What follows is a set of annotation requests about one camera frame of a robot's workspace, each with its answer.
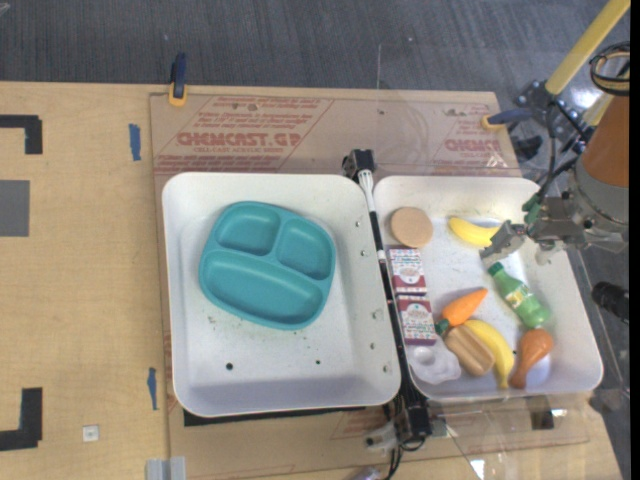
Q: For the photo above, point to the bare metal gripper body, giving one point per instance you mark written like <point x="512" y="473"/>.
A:
<point x="557" y="223"/>

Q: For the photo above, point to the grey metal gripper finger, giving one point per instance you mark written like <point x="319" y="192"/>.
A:
<point x="502" y="242"/>
<point x="546" y="255"/>

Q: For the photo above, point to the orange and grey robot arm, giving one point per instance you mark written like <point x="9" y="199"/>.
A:
<point x="607" y="148"/>

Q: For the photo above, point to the small yellow banana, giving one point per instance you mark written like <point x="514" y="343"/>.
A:
<point x="470" y="232"/>

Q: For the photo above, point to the green plastic bottle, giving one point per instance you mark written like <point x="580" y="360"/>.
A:
<point x="522" y="298"/>

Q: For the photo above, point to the orange carrot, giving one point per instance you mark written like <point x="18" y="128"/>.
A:
<point x="465" y="307"/>

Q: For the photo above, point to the tan round biscuit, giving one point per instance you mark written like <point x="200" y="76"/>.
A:
<point x="411" y="227"/>

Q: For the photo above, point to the orange chicken drumstick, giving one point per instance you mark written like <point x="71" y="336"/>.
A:
<point x="532" y="350"/>

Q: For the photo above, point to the white and maroon carton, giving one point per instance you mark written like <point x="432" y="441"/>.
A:
<point x="418" y="320"/>
<point x="407" y="270"/>

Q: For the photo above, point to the white plastic tray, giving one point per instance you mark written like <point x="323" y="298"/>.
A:
<point x="565" y="363"/>
<point x="280" y="368"/>

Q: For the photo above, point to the large yellow banana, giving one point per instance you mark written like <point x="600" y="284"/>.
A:
<point x="501" y="355"/>

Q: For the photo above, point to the tan hot dog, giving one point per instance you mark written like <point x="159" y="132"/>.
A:
<point x="467" y="350"/>

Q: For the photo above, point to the thin black and white rod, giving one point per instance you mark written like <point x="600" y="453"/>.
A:
<point x="376" y="228"/>

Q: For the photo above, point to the white fried egg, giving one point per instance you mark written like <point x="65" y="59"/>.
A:
<point x="436" y="365"/>

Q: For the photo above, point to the brown cardboard board, red print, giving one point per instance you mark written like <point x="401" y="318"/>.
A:
<point x="310" y="133"/>

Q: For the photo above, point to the teal divided plate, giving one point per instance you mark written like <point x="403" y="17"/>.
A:
<point x="260" y="283"/>

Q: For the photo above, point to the black cylinder on white bracket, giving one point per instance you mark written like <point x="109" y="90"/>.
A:
<point x="611" y="298"/>

